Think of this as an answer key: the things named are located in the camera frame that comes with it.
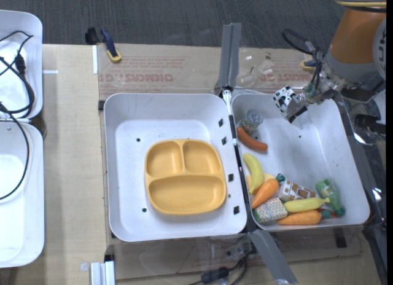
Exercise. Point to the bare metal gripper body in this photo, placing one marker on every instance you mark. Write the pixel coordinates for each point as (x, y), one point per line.
(330, 85)

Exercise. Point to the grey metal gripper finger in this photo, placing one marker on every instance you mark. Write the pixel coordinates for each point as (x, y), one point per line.
(297, 108)

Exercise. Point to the black and white carton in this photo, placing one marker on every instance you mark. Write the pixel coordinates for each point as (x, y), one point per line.
(284, 97)

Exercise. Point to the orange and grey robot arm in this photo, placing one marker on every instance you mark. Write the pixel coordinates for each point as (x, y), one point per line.
(353, 32)

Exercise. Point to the grey can with green label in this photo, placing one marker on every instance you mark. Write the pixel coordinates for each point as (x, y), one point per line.
(252, 119)

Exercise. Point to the white plastic tray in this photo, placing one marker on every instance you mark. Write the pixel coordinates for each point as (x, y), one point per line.
(313, 161)
(30, 216)
(129, 154)
(30, 19)

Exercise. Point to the orange sausage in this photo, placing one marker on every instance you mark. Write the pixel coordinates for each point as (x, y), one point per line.
(250, 141)

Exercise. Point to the yellow banana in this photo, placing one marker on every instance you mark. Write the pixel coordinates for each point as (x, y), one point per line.
(256, 170)
(302, 204)

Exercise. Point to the brown and white carton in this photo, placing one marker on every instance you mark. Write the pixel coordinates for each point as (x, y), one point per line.
(293, 190)

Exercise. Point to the orange carrot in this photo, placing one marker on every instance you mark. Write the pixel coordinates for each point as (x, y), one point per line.
(299, 218)
(265, 190)

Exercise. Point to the green bottle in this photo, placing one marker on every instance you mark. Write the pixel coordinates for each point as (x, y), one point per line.
(330, 193)

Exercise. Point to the yellow divided plate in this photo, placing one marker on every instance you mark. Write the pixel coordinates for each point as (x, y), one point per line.
(184, 190)

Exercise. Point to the brown cardboard board red print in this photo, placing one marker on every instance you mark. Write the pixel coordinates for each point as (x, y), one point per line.
(153, 72)

